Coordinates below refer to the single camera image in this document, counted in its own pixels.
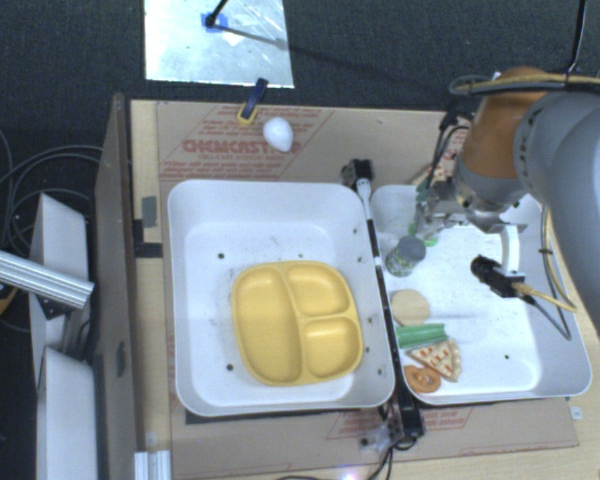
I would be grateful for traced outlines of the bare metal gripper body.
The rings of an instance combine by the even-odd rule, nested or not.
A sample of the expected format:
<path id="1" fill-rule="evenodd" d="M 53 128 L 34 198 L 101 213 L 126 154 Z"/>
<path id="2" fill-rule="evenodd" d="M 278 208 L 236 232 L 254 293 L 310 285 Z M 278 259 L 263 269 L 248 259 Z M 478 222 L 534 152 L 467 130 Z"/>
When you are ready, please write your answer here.
<path id="1" fill-rule="evenodd" d="M 482 232 L 499 232 L 504 227 L 503 211 L 502 205 L 482 199 L 464 185 L 433 183 L 418 188 L 415 219 L 427 225 L 432 220 L 441 220 L 444 229 L 469 223 Z"/>

